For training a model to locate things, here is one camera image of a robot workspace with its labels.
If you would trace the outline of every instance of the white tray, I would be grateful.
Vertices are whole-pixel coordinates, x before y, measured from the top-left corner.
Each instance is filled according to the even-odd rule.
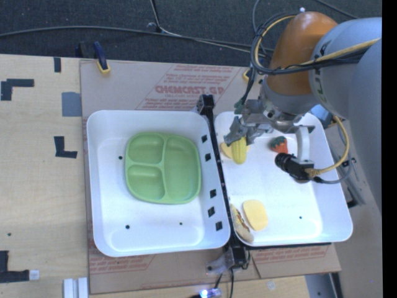
[[[185,136],[197,146],[201,191],[187,204],[140,201],[128,191],[128,139],[140,132]],[[194,112],[97,111],[87,121],[94,242],[107,256],[222,247],[230,237],[225,201],[207,121]]]
[[[234,119],[233,112],[224,112],[215,119],[218,143],[229,133]],[[315,168],[334,164],[324,129],[311,114],[301,119],[302,125],[314,125],[310,134],[310,159]],[[232,203],[244,216],[243,202],[257,199],[267,211],[269,224],[261,231],[254,231],[250,246],[277,246],[341,242],[348,239],[353,226],[340,184],[320,184],[312,181],[298,183],[288,173],[275,165],[276,152],[269,142],[283,135],[288,140],[289,153],[297,155],[295,135],[284,135],[276,130],[255,139],[249,146],[246,161],[237,165],[221,153],[226,190]],[[325,180],[338,179],[336,170],[324,173]]]

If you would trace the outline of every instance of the dark background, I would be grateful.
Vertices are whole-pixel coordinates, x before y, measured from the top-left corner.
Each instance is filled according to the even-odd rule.
[[[250,45],[254,36],[252,9],[256,1],[154,0],[158,22],[164,30],[244,45]],[[356,17],[382,16],[382,0],[321,1]],[[98,41],[110,60],[249,65],[246,52],[155,35],[156,18],[150,0],[0,0],[0,4],[0,53],[3,54],[76,57],[75,49],[83,42],[83,55],[92,58],[92,43]],[[315,0],[261,0],[256,24],[279,12],[296,12],[300,7],[323,12],[337,22],[351,19]],[[133,29],[142,33],[66,28],[16,33],[71,25]],[[274,48],[281,30],[279,25],[269,32],[266,47]]]

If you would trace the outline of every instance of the cardboard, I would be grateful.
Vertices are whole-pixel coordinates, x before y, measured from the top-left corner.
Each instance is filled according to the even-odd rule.
[[[207,274],[205,265],[219,258],[222,248],[125,258],[107,257],[96,248],[92,237],[86,122],[93,112],[102,109],[195,110],[201,94],[213,95],[215,115],[232,111],[246,89],[246,68],[109,62],[111,71],[107,74],[99,71],[95,60],[80,63],[90,293],[213,284],[218,275]],[[255,83],[248,98],[257,98],[259,86]],[[247,270],[236,273],[237,281],[340,271],[332,244],[250,252],[251,263]]]

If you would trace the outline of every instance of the green plate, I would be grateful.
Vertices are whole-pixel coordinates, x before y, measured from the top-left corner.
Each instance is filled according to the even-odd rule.
[[[127,143],[125,179],[132,195],[143,201],[188,203],[201,189],[199,151],[179,135],[139,133]]]

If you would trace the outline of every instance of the black tape piece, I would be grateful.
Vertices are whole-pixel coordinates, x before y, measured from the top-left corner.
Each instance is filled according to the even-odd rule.
[[[56,153],[55,156],[60,156],[63,158],[77,158],[77,152],[76,151],[65,151],[65,138],[62,136],[55,136],[54,137],[55,141],[55,149]]]
[[[0,283],[29,281],[29,270],[9,271],[8,251],[0,251]]]
[[[80,94],[74,92],[62,93],[62,116],[82,116]]]
[[[34,79],[18,79],[8,78],[6,81],[1,82],[1,97],[2,101],[10,101],[12,97],[13,87],[34,87]]]
[[[61,73],[61,71],[62,71],[61,58],[60,57],[54,57],[54,72],[55,73]]]

